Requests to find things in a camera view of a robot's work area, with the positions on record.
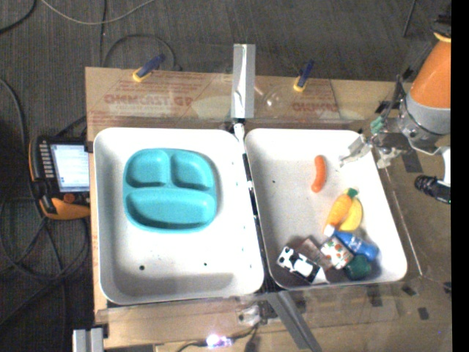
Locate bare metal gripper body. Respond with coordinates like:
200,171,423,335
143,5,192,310
372,117,443,157

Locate orange sausage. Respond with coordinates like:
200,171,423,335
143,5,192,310
311,154,328,194

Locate orange carrot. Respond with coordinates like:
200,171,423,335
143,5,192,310
326,187,360,227

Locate yellow banana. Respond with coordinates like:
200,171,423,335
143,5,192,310
338,196,364,232

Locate white plastic tray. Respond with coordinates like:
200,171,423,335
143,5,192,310
92,127,265,306
243,128,409,290

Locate blue bottle with white cap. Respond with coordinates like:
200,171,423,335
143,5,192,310
322,224,380,263

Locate white can with orange print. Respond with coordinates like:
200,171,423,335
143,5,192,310
320,236,355,271

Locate dark green can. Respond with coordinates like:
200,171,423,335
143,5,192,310
344,254,373,282

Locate clear brown packet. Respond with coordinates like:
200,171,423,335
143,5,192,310
295,235,333,269

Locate black and white carton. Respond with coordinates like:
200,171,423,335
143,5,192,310
276,246,330,285

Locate blue divided plate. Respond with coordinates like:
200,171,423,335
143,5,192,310
122,147,219,234

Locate brown cardboard board red print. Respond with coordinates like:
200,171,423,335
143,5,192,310
84,67,451,350

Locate black cylinder on white bracket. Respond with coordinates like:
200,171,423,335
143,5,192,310
414,146,451,205

